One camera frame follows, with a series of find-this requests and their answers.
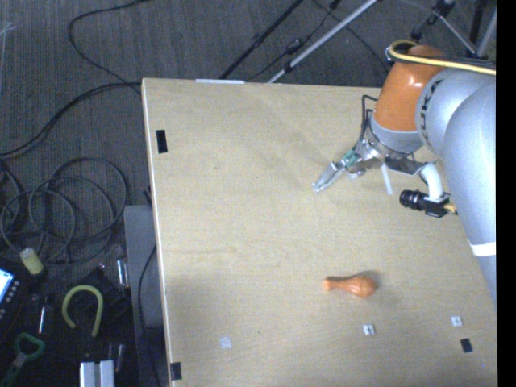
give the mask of wooden maraca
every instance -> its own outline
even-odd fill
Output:
[[[373,295],[377,288],[375,282],[364,275],[355,275],[348,278],[328,277],[324,280],[322,286],[326,291],[330,291],[332,289],[344,289],[361,298]]]

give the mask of wooden table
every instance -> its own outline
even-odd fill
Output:
[[[418,177],[389,172],[393,194],[380,169],[311,188],[379,89],[143,92],[171,385],[497,385],[496,312],[460,220],[399,204]],[[370,298],[322,288],[356,273]]]

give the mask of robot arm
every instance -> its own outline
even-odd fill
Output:
[[[403,44],[410,56],[442,56],[428,46]],[[435,217],[459,215],[496,307],[495,121],[494,73],[396,63],[355,146],[339,162],[331,162],[313,188],[320,192],[344,172],[361,175],[383,164],[420,173],[429,194],[403,191],[401,204]],[[423,145],[443,160],[456,212],[433,165],[409,159]]]

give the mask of device screen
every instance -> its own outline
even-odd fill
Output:
[[[0,303],[3,301],[3,298],[9,289],[10,283],[14,278],[15,276],[13,274],[0,269]]]

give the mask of dark floor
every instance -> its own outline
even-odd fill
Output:
[[[0,206],[8,206],[2,221],[10,233],[9,243],[0,239],[0,255],[12,262],[17,260],[16,248],[41,247],[47,280],[40,292],[54,296],[58,313],[46,354],[23,370],[19,385],[77,385],[80,362],[107,358],[110,342],[125,342],[130,347],[128,358],[134,363],[130,311],[117,317],[119,325],[106,326],[104,336],[95,341],[87,331],[70,330],[59,314],[66,291],[99,263],[116,285],[117,254],[112,247],[124,245],[120,214],[125,205],[147,203],[148,165],[139,87],[96,90],[121,80],[82,58],[67,33],[67,26],[79,15],[134,1],[0,0],[0,22],[13,27],[6,37],[3,65],[0,159],[20,187],[17,191],[6,173],[0,173]],[[73,39],[92,61],[126,82],[139,82],[143,77],[218,78],[293,1],[148,0],[78,19],[73,24]],[[348,27],[279,82],[381,87],[389,70],[385,48],[395,40],[410,38],[438,0],[384,0],[363,13],[360,8],[369,0],[343,0],[318,29],[332,1],[304,0],[228,78],[268,81],[281,70],[287,56],[254,76],[291,42],[316,31],[306,43],[308,48],[342,19],[357,14]],[[457,0],[447,17],[466,38],[472,31],[477,1]],[[486,5],[480,35],[495,4],[496,0],[489,0]],[[465,46],[441,22],[424,28],[421,41],[449,55],[466,53]],[[44,136],[10,153],[36,137],[49,122]],[[115,169],[123,175],[123,182]],[[55,176],[61,177],[52,182],[58,196],[42,191]],[[24,219],[28,212],[23,201],[40,184],[31,200],[31,217]],[[21,191],[26,192],[15,198]],[[16,219],[16,227],[23,233],[10,230],[9,219]],[[70,235],[74,219],[75,235]],[[67,243],[69,236],[73,239]],[[17,319],[20,326],[22,318]],[[0,344],[0,376],[9,365],[13,333]],[[117,377],[118,386],[137,385],[134,365]]]

